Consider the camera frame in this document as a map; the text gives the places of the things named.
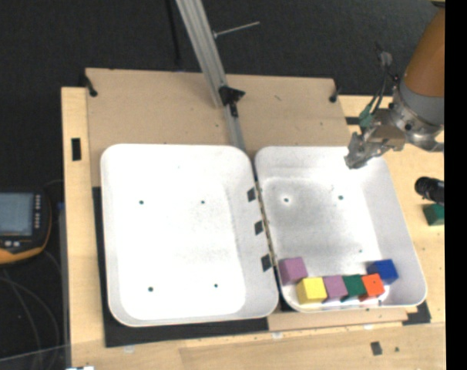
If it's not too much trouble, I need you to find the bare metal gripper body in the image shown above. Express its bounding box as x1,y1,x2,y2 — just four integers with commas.
366,105,444,153

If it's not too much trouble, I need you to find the white plastic tray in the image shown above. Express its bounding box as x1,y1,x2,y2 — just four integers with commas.
253,145,428,314
99,143,280,328

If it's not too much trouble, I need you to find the green cube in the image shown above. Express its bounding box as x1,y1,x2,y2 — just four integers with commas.
422,203,446,227
341,274,368,301

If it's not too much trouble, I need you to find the blue cube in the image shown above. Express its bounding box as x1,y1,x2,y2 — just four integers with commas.
365,258,400,286

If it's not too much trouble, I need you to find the orange cube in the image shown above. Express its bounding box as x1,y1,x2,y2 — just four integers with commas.
361,272,386,300

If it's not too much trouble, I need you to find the purple cube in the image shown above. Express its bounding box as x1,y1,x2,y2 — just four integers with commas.
322,274,350,302
277,256,309,286

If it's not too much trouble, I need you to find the yellow cube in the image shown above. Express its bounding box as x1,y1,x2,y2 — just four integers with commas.
295,276,329,305

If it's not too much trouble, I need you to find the brown cardboard board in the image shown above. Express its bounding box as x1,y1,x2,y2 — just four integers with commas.
85,67,410,332

